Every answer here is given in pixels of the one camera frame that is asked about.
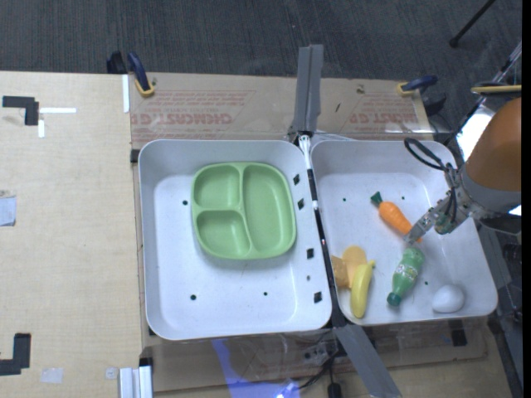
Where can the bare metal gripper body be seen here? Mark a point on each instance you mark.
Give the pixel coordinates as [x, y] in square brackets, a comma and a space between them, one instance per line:
[450, 207]

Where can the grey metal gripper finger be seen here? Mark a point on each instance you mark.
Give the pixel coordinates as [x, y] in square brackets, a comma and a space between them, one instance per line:
[416, 227]
[424, 231]

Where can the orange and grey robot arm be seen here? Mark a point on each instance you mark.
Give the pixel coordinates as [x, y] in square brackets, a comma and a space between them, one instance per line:
[495, 147]

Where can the orange carrot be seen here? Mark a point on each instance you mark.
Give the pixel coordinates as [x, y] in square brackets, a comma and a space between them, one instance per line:
[394, 216]

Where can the green plastic bottle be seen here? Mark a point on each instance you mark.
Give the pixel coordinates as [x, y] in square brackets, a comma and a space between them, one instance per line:
[406, 274]

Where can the white plastic tray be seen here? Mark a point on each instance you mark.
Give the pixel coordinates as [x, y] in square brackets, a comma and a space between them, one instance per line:
[365, 181]
[232, 292]

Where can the pale orange round biscuit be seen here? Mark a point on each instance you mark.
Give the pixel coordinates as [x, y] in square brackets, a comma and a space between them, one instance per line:
[354, 259]

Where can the white egg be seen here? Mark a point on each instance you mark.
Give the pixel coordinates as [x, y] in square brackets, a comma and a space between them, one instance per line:
[448, 299]

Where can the yellow banana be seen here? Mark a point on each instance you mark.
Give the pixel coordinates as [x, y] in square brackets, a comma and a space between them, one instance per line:
[360, 290]

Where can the orange bread piece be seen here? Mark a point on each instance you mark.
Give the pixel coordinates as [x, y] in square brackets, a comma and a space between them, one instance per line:
[340, 274]

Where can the green divided plate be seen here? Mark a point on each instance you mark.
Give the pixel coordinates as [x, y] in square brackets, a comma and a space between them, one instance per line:
[265, 205]

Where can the brown cardboard board red print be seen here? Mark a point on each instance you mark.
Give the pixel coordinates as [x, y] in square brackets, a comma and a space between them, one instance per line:
[232, 110]

